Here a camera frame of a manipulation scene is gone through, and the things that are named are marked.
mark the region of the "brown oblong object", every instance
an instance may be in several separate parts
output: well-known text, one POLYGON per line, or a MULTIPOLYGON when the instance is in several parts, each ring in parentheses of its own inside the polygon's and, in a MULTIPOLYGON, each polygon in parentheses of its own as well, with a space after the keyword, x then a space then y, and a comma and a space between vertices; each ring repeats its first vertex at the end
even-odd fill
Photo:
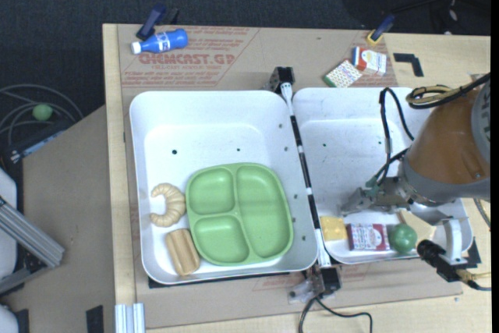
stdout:
POLYGON ((200 267, 200 256, 188 229, 168 233, 165 241, 173 266, 180 276, 190 275, 200 267))

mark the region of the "blue marker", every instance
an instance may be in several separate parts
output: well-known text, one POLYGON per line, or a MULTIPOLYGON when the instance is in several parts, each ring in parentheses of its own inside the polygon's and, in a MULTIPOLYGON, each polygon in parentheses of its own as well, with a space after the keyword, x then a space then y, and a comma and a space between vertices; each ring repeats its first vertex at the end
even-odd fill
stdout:
POLYGON ((133 42, 132 53, 138 55, 143 51, 150 51, 151 53, 163 53, 164 51, 171 51, 173 49, 180 49, 187 46, 189 39, 187 32, 179 28, 170 32, 160 32, 149 37, 144 42, 133 42))

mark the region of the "beige curved toy food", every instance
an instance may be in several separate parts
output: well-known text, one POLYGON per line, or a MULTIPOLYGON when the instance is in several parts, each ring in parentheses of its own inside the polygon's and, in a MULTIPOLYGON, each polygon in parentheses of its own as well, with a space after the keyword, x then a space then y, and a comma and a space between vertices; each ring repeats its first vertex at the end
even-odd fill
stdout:
POLYGON ((200 256, 188 229, 168 233, 165 241, 173 267, 180 276, 190 275, 200 267, 200 256))
POLYGON ((160 183, 153 188, 151 192, 152 197, 162 194, 166 201, 166 213, 150 214, 150 220, 162 228, 167 228, 177 223, 186 212, 186 197, 182 194, 179 188, 170 185, 169 183, 160 183))

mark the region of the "white plastic tray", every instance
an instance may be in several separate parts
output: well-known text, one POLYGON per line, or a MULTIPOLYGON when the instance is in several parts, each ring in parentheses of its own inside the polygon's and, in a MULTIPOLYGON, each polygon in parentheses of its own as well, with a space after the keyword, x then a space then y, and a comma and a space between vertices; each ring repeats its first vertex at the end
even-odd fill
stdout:
MULTIPOLYGON (((293 98, 296 120, 303 141, 303 150, 310 181, 320 216, 341 217, 340 207, 357 187, 386 162, 384 131, 380 117, 379 95, 383 88, 306 88, 293 98)), ((405 101, 407 88, 394 88, 400 100, 409 130, 415 136, 428 117, 428 110, 414 110, 405 101)), ((411 140, 402 128, 398 110, 390 95, 386 97, 387 121, 392 138, 393 154, 407 148, 411 140)), ((388 176, 396 175, 398 162, 392 164, 388 176)), ((472 229, 461 200, 439 207, 413 206, 418 216, 430 220, 435 212, 461 219, 462 249, 472 244, 472 229)), ((395 214, 363 211, 344 218, 348 223, 398 224, 395 214)), ((437 226, 434 242, 446 247, 443 226, 437 226)), ((325 243, 328 253, 343 264, 417 257, 416 251, 405 256, 389 251, 349 249, 347 240, 325 243)))
POLYGON ((176 285, 307 269, 317 258, 317 243, 285 102, 265 90, 151 91, 130 105, 136 166, 142 262, 156 282, 176 285), (150 197, 158 183, 185 191, 189 177, 215 165, 255 162, 272 169, 283 185, 293 220, 291 249, 276 260, 236 267, 201 261, 198 271, 176 274, 165 245, 168 232, 188 228, 187 216, 170 228, 150 222, 164 214, 165 200, 150 197))

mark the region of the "divided green plate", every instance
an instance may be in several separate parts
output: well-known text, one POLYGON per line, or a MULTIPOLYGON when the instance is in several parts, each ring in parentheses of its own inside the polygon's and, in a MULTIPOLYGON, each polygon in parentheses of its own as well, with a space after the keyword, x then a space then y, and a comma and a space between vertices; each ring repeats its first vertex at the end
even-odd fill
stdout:
POLYGON ((275 173, 238 163, 202 169, 186 187, 187 216, 200 255, 216 265, 245 265, 280 257, 293 228, 275 173))

